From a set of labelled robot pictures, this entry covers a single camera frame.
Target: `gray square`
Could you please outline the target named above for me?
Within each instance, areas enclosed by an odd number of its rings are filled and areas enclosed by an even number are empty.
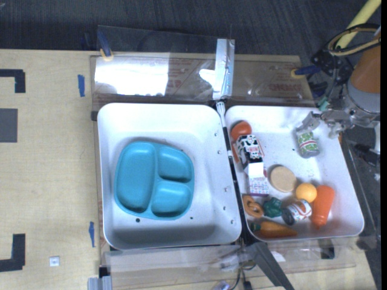
[[[18,109],[0,109],[1,142],[18,142]]]

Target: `toy carrot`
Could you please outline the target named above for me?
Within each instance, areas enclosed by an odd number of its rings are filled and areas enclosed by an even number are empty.
[[[251,224],[251,229],[255,235],[265,239],[297,236],[297,231],[274,221],[262,221],[261,224]]]

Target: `yellow pole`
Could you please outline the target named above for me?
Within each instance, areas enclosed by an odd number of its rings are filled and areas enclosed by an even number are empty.
[[[382,4],[382,0],[368,0],[347,28],[355,25],[364,24],[374,14],[377,8]],[[344,35],[337,43],[338,47],[345,48],[352,41],[357,32]]]

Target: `pretzel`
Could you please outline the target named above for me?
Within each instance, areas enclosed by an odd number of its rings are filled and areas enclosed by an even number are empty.
[[[242,199],[244,210],[247,214],[255,218],[261,218],[263,216],[264,209],[262,205],[255,202],[252,196],[244,195]]]

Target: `wooden surface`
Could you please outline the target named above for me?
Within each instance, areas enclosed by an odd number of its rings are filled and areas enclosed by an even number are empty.
[[[0,50],[0,68],[23,69],[26,93],[0,77],[0,108],[18,109],[18,142],[0,143],[0,259],[12,234],[26,235],[21,271],[0,272],[0,289],[86,289],[100,261],[90,65],[94,52]],[[77,75],[85,76],[80,97]],[[94,222],[95,244],[89,236]],[[375,289],[362,251],[348,268],[289,273],[296,289]],[[50,267],[49,258],[60,257]],[[272,288],[267,277],[254,289]],[[152,289],[211,289],[214,282]]]

